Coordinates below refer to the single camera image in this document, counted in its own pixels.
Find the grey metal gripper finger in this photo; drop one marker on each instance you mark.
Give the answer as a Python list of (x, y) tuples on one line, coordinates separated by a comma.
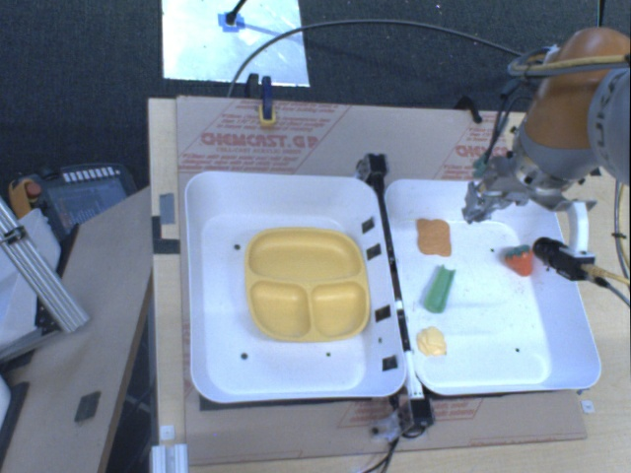
[(492, 204), (470, 207)]

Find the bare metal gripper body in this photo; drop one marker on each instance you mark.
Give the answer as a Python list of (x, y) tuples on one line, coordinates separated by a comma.
[(530, 185)]

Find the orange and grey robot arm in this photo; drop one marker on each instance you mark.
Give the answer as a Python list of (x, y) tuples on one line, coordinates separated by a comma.
[(567, 111)]

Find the orange biscuit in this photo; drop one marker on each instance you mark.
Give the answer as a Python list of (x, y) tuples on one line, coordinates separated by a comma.
[(434, 237)]

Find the red strawberry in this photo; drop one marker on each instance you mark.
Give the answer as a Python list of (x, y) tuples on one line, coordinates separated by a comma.
[(520, 260)]

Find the green celery stick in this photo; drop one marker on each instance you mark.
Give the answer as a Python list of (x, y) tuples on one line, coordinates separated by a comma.
[(439, 289)]

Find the thin black and white rod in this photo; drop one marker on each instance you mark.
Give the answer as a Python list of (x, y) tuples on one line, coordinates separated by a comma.
[(394, 269)]

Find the white plastic tray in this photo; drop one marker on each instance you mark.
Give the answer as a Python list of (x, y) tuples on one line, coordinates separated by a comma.
[(222, 353), (498, 333)]

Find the yellow lumpy toy food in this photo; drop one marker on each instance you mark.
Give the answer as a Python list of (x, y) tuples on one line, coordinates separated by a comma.
[(431, 342)]

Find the brown cardboard board red print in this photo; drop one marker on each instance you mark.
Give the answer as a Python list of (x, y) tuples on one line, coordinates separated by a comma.
[(305, 136)]

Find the yellow divided plate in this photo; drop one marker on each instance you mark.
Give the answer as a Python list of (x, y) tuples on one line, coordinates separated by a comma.
[(305, 284)]

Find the black cylinder on white bracket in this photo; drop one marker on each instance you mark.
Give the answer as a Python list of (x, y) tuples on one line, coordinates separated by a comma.
[(559, 256)]

